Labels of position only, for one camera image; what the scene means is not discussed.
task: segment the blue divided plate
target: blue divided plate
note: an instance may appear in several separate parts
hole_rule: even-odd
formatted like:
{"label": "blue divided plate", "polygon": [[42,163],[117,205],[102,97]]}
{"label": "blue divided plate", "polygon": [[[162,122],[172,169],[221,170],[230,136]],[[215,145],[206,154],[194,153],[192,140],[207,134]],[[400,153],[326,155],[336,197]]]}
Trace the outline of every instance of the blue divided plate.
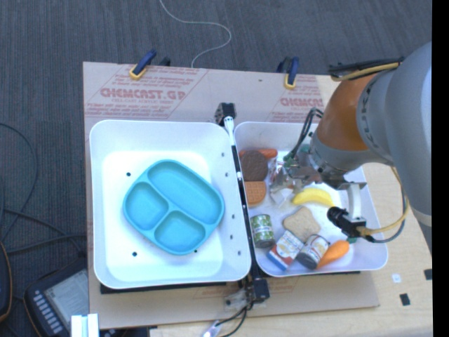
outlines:
{"label": "blue divided plate", "polygon": [[128,222],[161,249],[186,255],[195,251],[220,223],[221,194],[200,175],[174,160],[151,165],[123,201]]}

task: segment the orange waffle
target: orange waffle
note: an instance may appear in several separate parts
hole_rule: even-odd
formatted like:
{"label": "orange waffle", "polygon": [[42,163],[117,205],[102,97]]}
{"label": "orange waffle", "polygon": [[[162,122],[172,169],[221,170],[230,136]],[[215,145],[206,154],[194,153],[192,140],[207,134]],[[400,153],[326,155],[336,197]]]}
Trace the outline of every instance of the orange waffle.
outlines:
{"label": "orange waffle", "polygon": [[260,204],[267,194],[264,181],[245,181],[246,202],[249,207]]}

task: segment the blue clamp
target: blue clamp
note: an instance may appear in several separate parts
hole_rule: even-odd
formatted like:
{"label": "blue clamp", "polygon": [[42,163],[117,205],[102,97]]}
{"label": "blue clamp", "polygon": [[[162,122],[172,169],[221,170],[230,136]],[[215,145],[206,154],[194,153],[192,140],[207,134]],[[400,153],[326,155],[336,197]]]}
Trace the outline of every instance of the blue clamp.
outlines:
{"label": "blue clamp", "polygon": [[289,90],[293,90],[296,87],[296,74],[300,66],[300,59],[295,56],[293,58],[285,58],[281,62],[276,72],[283,72],[286,74],[284,80],[284,86]]}
{"label": "blue clamp", "polygon": [[152,60],[156,57],[156,50],[150,50],[137,64],[133,66],[131,70],[129,70],[129,76],[131,79],[138,80],[142,77],[142,75],[147,71],[145,68],[147,65],[152,63]]}

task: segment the white tray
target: white tray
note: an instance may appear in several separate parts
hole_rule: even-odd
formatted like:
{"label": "white tray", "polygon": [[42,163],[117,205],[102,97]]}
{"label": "white tray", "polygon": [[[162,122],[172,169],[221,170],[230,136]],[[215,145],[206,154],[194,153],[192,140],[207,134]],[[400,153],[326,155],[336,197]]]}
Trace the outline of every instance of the white tray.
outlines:
{"label": "white tray", "polygon": [[[315,128],[316,125],[312,125],[311,131]],[[258,148],[274,148],[278,150],[278,158],[282,159],[282,157],[296,145],[301,130],[302,124],[243,122],[235,128],[234,137],[238,151]],[[365,182],[366,178],[363,174],[363,170],[358,168],[347,174],[347,180]],[[328,191],[336,206],[349,209],[346,192],[335,191],[323,183],[310,187],[319,187]],[[374,210],[368,186],[365,186],[361,190],[361,203],[362,216],[367,220],[367,226],[369,228],[379,228],[379,220],[377,219]],[[335,227],[327,219],[326,211],[328,210],[328,207],[311,202],[305,204],[305,206],[311,209],[314,218],[321,226],[320,234],[322,234],[329,242],[332,243],[337,239],[347,238],[340,229]],[[277,241],[285,232],[285,229],[282,226],[282,220],[286,216],[292,214],[296,209],[298,209],[298,206],[293,205],[290,200],[279,207],[267,194],[260,205],[248,209],[248,214],[250,218],[261,213],[270,215],[274,229],[274,238]],[[383,239],[382,234],[375,234],[374,237]],[[388,259],[386,244],[373,244],[364,239],[358,239],[356,243],[351,244],[347,255],[329,265],[323,266],[317,270],[309,270],[295,260],[287,270],[283,271],[268,259],[268,250],[269,248],[255,248],[255,255],[257,264],[260,268],[273,277],[377,270],[382,268]]]}
{"label": "white tray", "polygon": [[[93,263],[112,289],[237,281],[250,269],[239,186],[229,136],[212,123],[105,120],[90,133]],[[170,254],[125,219],[123,198],[136,178],[162,159],[181,162],[224,199],[209,238],[185,256]]]}

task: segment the can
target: can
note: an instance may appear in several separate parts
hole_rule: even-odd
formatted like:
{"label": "can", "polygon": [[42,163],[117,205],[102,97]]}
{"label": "can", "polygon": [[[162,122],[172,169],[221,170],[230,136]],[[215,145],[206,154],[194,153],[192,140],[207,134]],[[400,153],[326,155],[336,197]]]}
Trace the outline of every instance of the can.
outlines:
{"label": "can", "polygon": [[328,250],[330,242],[319,234],[310,236],[296,256],[303,266],[314,270]]}
{"label": "can", "polygon": [[281,270],[286,270],[295,260],[303,243],[292,232],[286,230],[277,243],[268,251],[267,257]]}
{"label": "can", "polygon": [[250,220],[254,246],[263,249],[274,245],[272,220],[269,215],[256,215]]}

